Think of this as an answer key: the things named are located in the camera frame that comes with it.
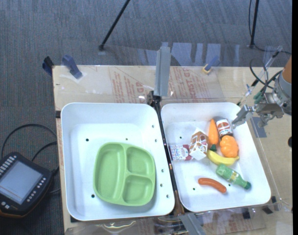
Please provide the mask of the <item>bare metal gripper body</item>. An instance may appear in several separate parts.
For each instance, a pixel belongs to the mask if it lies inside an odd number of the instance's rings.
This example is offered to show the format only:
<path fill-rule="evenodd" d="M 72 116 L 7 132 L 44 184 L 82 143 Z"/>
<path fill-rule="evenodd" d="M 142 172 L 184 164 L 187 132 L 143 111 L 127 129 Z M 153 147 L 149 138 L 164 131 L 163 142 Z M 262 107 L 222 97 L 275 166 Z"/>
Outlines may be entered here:
<path fill-rule="evenodd" d="M 284 114 L 292 115 L 292 100 L 286 94 L 264 93 L 262 99 L 255 105 L 255 111 L 260 115 L 269 114 L 276 118 Z"/>

